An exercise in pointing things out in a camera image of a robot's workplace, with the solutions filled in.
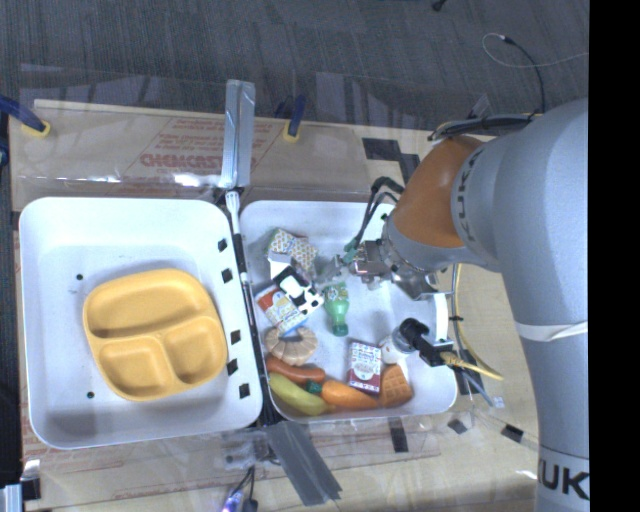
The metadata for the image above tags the green and orange patterned carton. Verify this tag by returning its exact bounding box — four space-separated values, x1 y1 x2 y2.
264 228 319 274

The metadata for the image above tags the red-brown sausage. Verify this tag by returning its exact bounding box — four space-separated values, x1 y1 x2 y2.
264 353 327 385

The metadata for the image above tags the yellow divided plate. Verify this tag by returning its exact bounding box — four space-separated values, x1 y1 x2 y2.
81 267 230 403

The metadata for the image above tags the small white bottle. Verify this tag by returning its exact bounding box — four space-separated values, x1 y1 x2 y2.
378 333 414 366

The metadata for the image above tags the white carton with orange print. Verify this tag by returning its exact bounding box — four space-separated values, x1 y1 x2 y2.
255 284 307 335

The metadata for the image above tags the green plastic bottle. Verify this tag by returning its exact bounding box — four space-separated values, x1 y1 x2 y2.
322 281 351 338

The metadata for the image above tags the white plastic tray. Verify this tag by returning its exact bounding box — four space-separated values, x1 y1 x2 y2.
238 199 459 425
18 195 265 450

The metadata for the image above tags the black and white cow carton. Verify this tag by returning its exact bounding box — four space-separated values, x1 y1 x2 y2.
268 259 325 317

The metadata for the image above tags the black cylinder on white bracket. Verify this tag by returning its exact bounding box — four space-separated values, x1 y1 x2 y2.
398 292 455 368

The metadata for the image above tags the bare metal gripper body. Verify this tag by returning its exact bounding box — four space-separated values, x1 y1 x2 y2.
348 239 438 302

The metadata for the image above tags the yellow banana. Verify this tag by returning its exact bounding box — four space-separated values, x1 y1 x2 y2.
268 372 332 417

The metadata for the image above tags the tan round biscuit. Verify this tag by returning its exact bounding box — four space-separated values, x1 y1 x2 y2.
264 325 319 367

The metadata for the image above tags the red and white carton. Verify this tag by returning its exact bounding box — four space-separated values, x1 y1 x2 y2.
346 341 384 392

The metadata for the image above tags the brown cardboard board red print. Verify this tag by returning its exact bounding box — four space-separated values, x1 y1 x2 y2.
8 98 444 501

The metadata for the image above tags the orange carrot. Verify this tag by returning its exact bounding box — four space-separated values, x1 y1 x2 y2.
305 379 380 412

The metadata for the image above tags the brown waffle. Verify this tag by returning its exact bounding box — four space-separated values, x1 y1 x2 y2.
377 363 415 409

